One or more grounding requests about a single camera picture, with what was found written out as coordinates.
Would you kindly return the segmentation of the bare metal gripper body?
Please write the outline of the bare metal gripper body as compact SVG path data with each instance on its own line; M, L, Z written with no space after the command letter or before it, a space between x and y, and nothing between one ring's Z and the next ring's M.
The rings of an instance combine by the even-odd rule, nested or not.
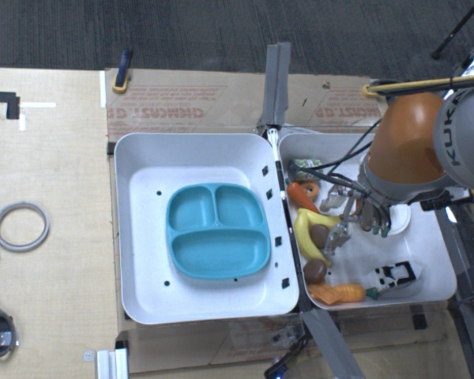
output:
M340 216L339 234L349 235L349 224L356 223L365 232L373 235L388 235L391 230L389 208L381 205L370 190L356 185L342 185L339 195L346 197L346 205Z

